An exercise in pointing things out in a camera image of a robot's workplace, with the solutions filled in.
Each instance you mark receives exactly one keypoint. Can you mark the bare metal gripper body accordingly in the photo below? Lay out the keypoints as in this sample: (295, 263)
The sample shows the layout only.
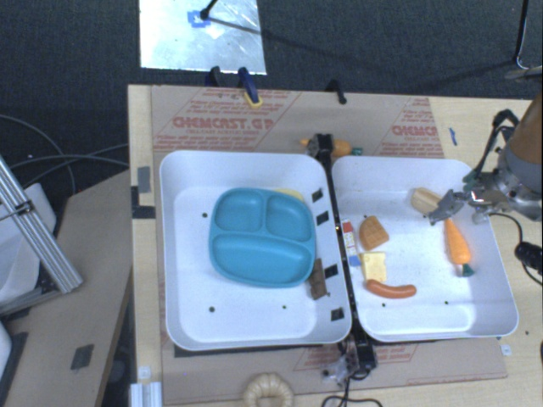
(505, 195)

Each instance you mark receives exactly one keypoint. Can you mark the yellow cheese wedge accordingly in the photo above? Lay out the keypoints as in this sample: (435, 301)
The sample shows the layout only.
(374, 266)

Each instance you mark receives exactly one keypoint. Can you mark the thin black and white rod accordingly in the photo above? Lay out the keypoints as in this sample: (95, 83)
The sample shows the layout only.
(339, 214)

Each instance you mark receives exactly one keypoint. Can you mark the beige bread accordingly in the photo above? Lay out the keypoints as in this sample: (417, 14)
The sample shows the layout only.
(424, 199)

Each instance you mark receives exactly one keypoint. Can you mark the brown cardboard board red print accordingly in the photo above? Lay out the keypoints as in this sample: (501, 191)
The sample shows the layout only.
(280, 121)

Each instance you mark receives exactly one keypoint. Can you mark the white plastic tray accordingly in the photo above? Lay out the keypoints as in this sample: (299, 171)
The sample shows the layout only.
(424, 312)
(254, 312)

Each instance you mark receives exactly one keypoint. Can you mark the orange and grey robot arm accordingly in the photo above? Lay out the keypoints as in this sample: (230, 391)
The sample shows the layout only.
(526, 142)

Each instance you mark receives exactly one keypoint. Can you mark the orange waffle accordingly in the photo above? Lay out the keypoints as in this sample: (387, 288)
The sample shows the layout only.
(373, 232)

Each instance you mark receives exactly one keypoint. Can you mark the yellow round toy food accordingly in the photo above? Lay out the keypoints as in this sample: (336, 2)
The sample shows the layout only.
(290, 193)

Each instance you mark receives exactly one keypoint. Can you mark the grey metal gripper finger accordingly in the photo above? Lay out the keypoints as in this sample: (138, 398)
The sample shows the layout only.
(479, 216)
(443, 211)

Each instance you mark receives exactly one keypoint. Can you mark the brown chocolate bar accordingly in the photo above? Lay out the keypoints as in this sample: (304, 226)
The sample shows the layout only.
(317, 282)

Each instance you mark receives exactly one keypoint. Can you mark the orange sausage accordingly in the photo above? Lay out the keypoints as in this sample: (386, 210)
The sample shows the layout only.
(390, 290)

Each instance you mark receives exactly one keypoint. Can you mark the blue divided plate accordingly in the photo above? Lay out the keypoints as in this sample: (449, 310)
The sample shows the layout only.
(259, 244)

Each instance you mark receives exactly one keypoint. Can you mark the white packet with red print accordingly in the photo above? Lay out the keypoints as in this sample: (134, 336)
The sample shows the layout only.
(350, 240)

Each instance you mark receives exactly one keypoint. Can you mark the beige doughnut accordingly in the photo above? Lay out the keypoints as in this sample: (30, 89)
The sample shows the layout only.
(254, 390)

